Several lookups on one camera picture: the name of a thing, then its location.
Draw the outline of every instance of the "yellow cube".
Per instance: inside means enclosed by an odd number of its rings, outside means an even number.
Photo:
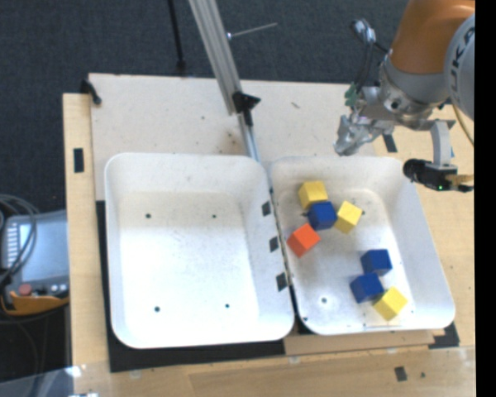
[[[298,196],[303,208],[310,208],[313,203],[325,202],[329,199],[322,181],[304,182],[299,187]]]
[[[398,289],[391,287],[383,296],[373,304],[373,307],[379,312],[384,319],[389,321],[397,316],[408,300]]]
[[[354,204],[344,201],[338,209],[336,214],[338,218],[334,224],[335,228],[340,231],[348,233],[351,229],[356,227],[356,224],[362,216],[362,209],[357,208]]]

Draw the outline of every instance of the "tray containing blocks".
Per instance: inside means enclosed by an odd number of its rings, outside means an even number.
[[[294,312],[265,169],[246,156],[121,153],[105,169],[112,329],[129,347],[286,336]]]
[[[298,316],[314,333],[439,329],[455,306],[414,184],[392,158],[269,168]]]

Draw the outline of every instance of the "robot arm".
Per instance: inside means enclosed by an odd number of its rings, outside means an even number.
[[[353,27],[369,50],[367,65],[374,31],[363,20]],[[474,120],[474,62],[475,0],[410,0],[379,68],[379,85],[364,86],[366,66],[346,93],[351,114],[341,117],[336,153],[355,154],[396,126],[430,131],[434,161],[409,160],[404,173],[432,189],[471,190],[460,184],[457,168],[450,164],[448,129],[454,122],[428,118],[450,99]]]

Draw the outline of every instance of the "black floor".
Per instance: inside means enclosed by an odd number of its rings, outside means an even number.
[[[407,1],[217,3],[232,33],[278,23],[231,42],[242,79],[349,83],[363,54],[351,21],[365,18],[389,47]],[[184,74],[212,77],[188,1],[174,5]],[[0,194],[64,208],[62,94],[88,73],[179,74],[178,61],[167,0],[0,0]],[[65,331],[64,312],[0,325],[0,382],[66,366]]]

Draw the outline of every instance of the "red button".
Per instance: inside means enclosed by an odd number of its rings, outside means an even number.
[[[31,295],[32,292],[33,292],[33,287],[31,287],[31,284],[22,284],[20,287],[18,287],[18,293],[23,297],[27,297],[28,295]]]

